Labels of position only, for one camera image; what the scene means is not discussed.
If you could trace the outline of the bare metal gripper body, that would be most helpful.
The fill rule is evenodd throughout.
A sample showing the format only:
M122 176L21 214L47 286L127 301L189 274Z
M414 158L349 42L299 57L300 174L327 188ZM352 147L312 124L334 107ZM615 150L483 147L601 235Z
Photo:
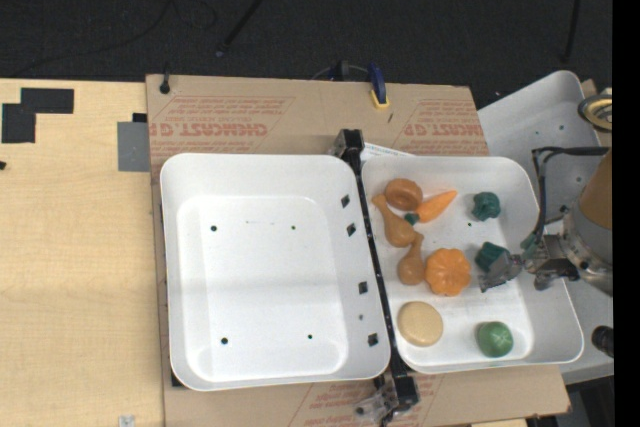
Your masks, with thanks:
M554 269L563 274L562 279L582 281L613 295L612 231L598 225L582 230L566 222L560 234L537 237L531 233L522 242L522 262L534 277L539 269Z

